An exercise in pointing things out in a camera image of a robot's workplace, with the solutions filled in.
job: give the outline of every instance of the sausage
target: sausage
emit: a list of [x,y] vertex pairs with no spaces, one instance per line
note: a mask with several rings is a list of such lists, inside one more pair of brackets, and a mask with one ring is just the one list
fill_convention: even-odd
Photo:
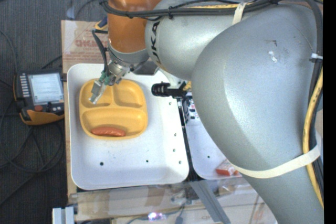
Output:
[[93,128],[91,130],[92,134],[100,135],[100,136],[125,136],[126,132],[124,130],[114,128],[114,127],[108,127],[108,126],[102,126]]

